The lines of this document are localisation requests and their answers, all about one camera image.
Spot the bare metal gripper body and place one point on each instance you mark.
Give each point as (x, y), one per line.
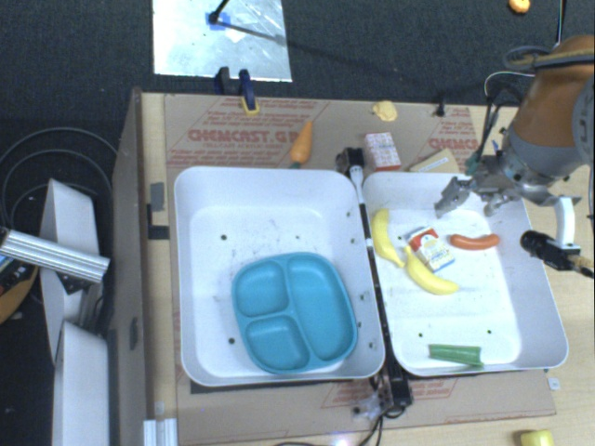
(511, 179)

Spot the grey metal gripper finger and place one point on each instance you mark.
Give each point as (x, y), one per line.
(452, 198)
(493, 206)

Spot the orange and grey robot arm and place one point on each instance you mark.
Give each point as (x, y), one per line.
(544, 109)

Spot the pale brown flat packet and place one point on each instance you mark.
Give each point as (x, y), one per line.
(434, 161)

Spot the red sausage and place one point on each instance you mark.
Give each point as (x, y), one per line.
(474, 241)

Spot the red white and blue carton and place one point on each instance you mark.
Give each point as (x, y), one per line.
(432, 249)

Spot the yellow banana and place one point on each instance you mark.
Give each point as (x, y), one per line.
(383, 237)
(427, 279)

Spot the red and white box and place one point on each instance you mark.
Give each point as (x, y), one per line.
(382, 151)

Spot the thin black and white rod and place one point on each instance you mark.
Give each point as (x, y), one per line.
(364, 216)

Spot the yellow toy food piece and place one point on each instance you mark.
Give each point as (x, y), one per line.
(386, 110)

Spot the white plastic tray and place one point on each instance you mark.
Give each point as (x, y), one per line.
(465, 314)
(260, 221)

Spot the orange carrot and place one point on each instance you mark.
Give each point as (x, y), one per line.
(302, 147)

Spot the orange biscuit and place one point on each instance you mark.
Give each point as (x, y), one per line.
(519, 3)

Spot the blue divided plate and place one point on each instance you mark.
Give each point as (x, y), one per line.
(297, 309)

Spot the brown cardboard board red print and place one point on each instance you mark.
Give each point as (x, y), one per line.
(260, 128)

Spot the yellow-green rounded block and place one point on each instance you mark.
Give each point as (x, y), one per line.
(537, 437)

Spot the black cylinder on white bracket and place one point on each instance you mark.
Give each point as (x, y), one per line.
(544, 246)

